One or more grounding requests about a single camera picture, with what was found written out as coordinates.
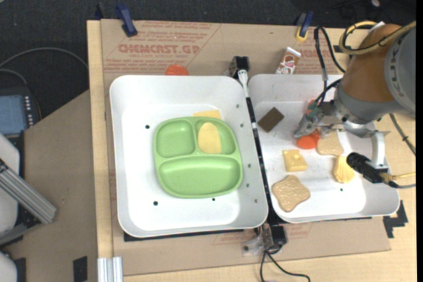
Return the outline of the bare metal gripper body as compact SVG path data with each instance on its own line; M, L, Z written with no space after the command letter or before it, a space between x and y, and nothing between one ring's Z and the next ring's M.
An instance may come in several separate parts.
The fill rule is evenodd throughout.
M336 115L334 101L323 102L320 106L310 105L308 118L316 128L344 129L344 122Z

